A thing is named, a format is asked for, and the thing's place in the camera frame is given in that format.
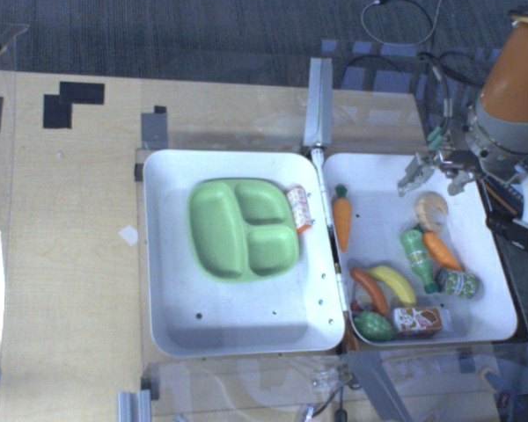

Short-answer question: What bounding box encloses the green bottle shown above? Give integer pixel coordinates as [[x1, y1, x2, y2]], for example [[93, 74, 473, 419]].
[[399, 228, 440, 295]]

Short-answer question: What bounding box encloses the white and red packet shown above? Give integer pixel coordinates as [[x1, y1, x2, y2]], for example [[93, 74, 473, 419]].
[[350, 280, 378, 314]]

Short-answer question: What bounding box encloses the yellow banana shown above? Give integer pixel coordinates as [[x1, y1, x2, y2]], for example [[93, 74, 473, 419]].
[[369, 264, 418, 308]]

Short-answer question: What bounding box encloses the brown and white carton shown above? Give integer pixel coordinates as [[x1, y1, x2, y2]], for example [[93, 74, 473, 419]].
[[391, 306, 452, 338]]

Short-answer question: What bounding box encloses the orange carrot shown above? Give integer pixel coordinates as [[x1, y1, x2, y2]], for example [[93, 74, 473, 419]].
[[331, 184, 354, 253], [422, 230, 464, 273]]

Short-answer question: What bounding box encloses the green broccoli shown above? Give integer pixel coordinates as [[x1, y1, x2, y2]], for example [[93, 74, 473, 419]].
[[352, 309, 397, 344]]

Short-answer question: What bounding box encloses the orange-red sausage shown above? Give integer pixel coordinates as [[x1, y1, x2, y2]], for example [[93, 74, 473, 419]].
[[348, 266, 391, 317]]

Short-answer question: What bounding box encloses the green divided plate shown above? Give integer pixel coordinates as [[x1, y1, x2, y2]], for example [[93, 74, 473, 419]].
[[187, 177, 301, 284]]

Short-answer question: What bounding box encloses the white plastic tray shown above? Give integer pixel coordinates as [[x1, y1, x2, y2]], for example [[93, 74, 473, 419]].
[[142, 149, 347, 360], [323, 152, 519, 347]]

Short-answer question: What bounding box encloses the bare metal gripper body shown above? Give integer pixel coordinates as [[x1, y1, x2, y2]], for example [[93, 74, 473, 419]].
[[437, 125, 528, 180]]

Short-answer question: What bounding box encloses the green can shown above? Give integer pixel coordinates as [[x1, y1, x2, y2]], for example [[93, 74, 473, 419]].
[[436, 266, 480, 300]]

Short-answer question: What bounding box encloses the orange and white carton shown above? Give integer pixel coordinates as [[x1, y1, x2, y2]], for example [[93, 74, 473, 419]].
[[286, 184, 315, 236]]

